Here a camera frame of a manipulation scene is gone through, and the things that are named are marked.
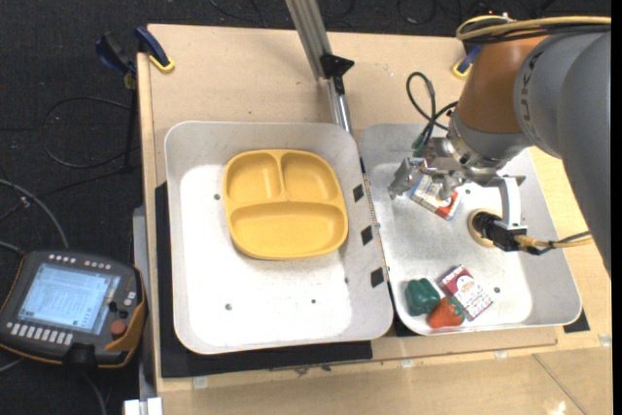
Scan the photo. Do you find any white and red small carton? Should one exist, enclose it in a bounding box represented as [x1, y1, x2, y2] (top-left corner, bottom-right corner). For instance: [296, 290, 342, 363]
[409, 173, 463, 222]

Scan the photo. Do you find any red toy strawberry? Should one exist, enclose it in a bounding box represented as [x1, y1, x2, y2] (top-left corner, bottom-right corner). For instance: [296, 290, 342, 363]
[427, 296, 466, 330]

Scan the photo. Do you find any beige ring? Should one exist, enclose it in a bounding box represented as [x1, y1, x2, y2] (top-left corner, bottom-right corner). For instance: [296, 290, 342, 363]
[466, 207, 502, 250]

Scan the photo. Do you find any thin black and white rod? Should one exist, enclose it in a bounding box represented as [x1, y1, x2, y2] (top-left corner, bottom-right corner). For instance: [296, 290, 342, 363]
[360, 155, 392, 289]

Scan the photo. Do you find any black cylinder on white bracket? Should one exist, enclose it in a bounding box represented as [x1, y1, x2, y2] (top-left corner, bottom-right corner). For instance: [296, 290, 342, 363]
[472, 174, 529, 254]

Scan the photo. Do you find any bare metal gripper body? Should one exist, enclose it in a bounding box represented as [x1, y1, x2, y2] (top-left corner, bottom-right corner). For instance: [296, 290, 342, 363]
[412, 137, 507, 186]

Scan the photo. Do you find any red and white printed carton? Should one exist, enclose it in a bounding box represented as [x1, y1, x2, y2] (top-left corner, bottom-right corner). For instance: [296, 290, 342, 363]
[437, 264, 495, 323]

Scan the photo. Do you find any yellow divided plate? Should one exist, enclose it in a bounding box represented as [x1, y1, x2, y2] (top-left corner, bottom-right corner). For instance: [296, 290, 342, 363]
[222, 149, 351, 262]

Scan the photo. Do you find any white plastic tray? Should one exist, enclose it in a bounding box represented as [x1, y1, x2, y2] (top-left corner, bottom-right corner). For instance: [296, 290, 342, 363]
[163, 120, 396, 356]
[359, 122, 584, 337]

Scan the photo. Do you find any green toy pepper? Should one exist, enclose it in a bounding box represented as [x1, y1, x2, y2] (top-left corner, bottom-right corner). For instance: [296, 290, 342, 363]
[404, 277, 441, 318]

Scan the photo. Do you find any pale wood board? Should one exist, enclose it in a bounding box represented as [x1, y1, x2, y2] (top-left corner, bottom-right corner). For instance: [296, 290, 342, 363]
[136, 22, 612, 394]

